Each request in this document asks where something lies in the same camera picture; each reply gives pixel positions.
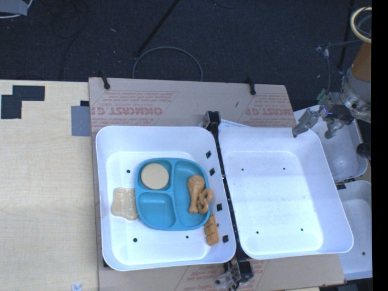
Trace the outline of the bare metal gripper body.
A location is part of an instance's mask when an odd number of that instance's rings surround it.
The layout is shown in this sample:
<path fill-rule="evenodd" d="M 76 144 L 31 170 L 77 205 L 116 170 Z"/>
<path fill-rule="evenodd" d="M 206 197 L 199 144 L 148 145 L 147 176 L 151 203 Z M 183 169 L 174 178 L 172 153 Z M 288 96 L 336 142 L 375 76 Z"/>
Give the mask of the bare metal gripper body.
<path fill-rule="evenodd" d="M 320 105 L 320 115 L 324 120 L 337 119 L 346 124 L 354 119 L 371 123 L 371 105 L 353 94 L 330 92 Z"/>

